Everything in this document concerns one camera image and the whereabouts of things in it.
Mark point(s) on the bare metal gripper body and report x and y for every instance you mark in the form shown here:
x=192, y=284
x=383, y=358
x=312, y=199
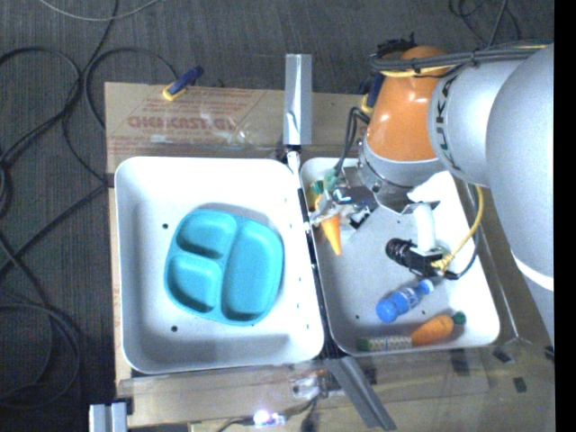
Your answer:
x=355, y=194

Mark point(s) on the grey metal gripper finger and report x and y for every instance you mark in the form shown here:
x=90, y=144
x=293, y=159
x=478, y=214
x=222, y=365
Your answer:
x=352, y=221
x=320, y=216

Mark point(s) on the small orange cone carrot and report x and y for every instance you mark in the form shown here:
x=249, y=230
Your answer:
x=333, y=236

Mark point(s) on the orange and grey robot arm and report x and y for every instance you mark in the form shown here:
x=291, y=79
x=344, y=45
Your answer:
x=486, y=119

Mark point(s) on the white plastic tray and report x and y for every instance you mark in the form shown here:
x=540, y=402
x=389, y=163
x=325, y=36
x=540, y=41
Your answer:
x=360, y=281
x=148, y=259

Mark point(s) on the blue divided plate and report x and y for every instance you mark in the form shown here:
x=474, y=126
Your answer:
x=252, y=263

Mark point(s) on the blue plastic bottle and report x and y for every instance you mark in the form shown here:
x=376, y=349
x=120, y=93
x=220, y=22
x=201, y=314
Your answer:
x=398, y=302

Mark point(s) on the beige cylinder with green end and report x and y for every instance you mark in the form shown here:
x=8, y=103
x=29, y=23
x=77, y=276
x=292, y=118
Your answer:
x=389, y=343

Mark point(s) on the orange carrot with green top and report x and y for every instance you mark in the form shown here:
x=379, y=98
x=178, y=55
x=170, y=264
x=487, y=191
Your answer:
x=433, y=330

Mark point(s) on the brown cardboard board red print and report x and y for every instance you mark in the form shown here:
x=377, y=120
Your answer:
x=180, y=122

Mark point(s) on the black cylinder on white bracket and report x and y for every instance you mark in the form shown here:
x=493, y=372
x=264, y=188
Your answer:
x=425, y=232

